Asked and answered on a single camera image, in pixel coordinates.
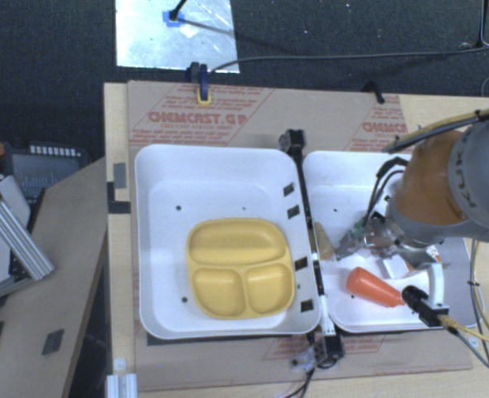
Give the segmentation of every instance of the white tray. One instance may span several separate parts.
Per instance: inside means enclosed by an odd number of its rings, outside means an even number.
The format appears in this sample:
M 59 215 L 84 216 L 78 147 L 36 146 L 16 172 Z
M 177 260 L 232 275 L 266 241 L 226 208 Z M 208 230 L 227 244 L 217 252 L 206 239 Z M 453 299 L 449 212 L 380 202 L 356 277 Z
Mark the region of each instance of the white tray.
M 277 150 L 152 145 L 135 161 L 138 209 L 140 315 L 156 337 L 215 337 L 298 334 L 313 330 L 320 310 L 293 160 Z M 293 187 L 285 196 L 284 188 Z M 288 210 L 299 206 L 299 215 Z M 269 317 L 221 320 L 195 303 L 186 267 L 186 238 L 197 224 L 220 218 L 261 218 L 287 238 L 296 296 L 289 308 Z M 313 309 L 302 312 L 303 301 Z
M 314 152 L 304 160 L 303 171 L 307 184 L 312 218 L 322 223 L 328 239 L 334 247 L 366 213 L 375 174 L 380 166 L 392 157 L 383 153 Z M 385 189 L 392 194 L 400 175 L 392 177 Z M 385 214 L 385 202 L 375 207 Z M 465 325 L 475 324 L 471 310 L 469 286 L 469 257 L 463 239 L 446 239 L 437 250 L 448 269 L 443 271 L 444 302 L 450 306 L 451 317 Z M 322 279 L 327 294 L 329 314 L 337 326 L 348 332 L 390 332 L 425 329 L 417 314 L 410 308 L 398 306 L 386 308 L 363 298 L 352 297 L 346 290 L 346 278 L 357 266 L 386 279 L 382 261 L 367 256 L 362 250 L 354 256 L 337 261 L 334 257 L 322 261 Z M 426 272 L 407 279 L 386 279 L 392 287 L 401 291 L 413 284 L 428 293 Z

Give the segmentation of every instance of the table surface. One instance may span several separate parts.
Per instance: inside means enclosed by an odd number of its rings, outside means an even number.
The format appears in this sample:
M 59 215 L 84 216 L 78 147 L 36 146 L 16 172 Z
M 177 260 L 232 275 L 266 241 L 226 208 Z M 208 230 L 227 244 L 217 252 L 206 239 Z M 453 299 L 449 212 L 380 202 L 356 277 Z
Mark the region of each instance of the table surface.
M 429 124 L 474 109 L 489 108 L 489 99 L 400 95 L 399 101 L 410 131 L 419 124 Z M 127 86 L 107 84 L 104 88 L 107 181 L 114 179 L 114 164 L 128 164 Z M 116 190 L 117 201 L 129 201 L 128 187 Z M 133 341 L 133 287 L 131 270 L 130 219 L 125 214 L 109 214 L 109 271 L 112 324 L 112 357 L 126 361 L 122 375 L 135 371 Z M 482 244 L 478 254 L 477 277 L 489 318 L 489 244 Z M 489 396 L 489 370 L 476 358 L 471 371 L 449 371 L 401 376 L 373 376 L 355 379 L 312 381 L 307 396 L 390 397 L 459 397 Z M 298 383 L 230 386 L 140 393 L 142 398 L 187 397 L 283 397 L 300 386 Z

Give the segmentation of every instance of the yellow plate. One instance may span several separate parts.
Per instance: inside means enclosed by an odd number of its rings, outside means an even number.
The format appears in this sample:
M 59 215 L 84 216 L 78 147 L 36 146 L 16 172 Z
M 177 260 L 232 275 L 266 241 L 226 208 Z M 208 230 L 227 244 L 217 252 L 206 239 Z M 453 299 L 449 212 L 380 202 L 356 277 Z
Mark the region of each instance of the yellow plate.
M 186 260 L 197 305 L 214 318 L 281 313 L 294 299 L 287 240 L 256 218 L 205 221 L 187 237 Z

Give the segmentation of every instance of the orange bottle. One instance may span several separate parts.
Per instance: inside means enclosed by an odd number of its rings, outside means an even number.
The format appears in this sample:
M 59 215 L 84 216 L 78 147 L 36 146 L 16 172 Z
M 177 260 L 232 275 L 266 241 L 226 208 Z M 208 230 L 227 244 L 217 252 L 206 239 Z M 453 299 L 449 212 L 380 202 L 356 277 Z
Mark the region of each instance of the orange bottle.
M 385 307 L 404 305 L 401 292 L 374 276 L 370 271 L 357 267 L 350 272 L 346 288 L 354 295 L 369 299 Z

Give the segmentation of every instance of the silver sheet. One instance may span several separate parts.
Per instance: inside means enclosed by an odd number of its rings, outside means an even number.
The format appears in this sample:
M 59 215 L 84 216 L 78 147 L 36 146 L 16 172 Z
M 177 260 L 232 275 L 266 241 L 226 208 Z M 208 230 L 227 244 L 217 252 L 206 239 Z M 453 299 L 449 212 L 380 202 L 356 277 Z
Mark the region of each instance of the silver sheet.
M 185 21 L 168 26 L 163 13 L 178 2 L 116 0 L 118 66 L 184 70 L 196 61 L 210 70 L 237 59 L 230 0 L 188 0 L 179 15 Z

